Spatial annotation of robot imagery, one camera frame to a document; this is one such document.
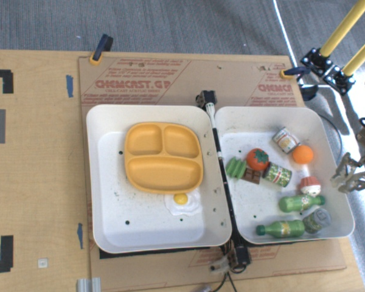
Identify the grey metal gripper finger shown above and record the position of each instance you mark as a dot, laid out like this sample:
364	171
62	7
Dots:
349	164
351	182

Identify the pink and white toy cupcake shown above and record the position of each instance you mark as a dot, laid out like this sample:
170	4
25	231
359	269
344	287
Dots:
310	185

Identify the orange ball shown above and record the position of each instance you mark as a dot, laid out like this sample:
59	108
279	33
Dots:
303	154

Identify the grey can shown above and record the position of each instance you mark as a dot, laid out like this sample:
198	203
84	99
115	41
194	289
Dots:
317	221

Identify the green bottle with white label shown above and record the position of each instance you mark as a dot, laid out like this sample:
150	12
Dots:
298	203

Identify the white and yellow can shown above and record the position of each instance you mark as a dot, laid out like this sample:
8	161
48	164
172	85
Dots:
286	140

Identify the green and white can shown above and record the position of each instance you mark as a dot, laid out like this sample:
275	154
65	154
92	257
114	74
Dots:
277	174

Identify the green bottle with yellow label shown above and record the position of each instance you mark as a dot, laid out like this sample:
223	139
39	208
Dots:
284	229

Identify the red tomato with green top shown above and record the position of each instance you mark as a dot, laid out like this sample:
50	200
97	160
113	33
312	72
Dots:
257	161

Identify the white plastic tray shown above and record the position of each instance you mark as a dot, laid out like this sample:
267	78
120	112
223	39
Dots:
146	224
255	199

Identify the brown chocolate bar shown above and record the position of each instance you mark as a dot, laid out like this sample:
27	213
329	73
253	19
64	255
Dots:
252	176

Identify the green ribbed toy vegetable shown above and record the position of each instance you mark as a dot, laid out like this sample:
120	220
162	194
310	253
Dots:
235	167

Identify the thin black and white rod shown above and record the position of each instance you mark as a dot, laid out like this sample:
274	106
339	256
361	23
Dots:
222	169

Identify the white and yellow fried egg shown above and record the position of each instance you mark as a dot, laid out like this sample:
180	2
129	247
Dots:
187	209

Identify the orange divided plate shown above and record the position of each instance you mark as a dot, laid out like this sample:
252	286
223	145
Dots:
164	172

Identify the brown cardboard board red print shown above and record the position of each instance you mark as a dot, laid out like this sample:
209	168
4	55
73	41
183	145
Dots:
140	81

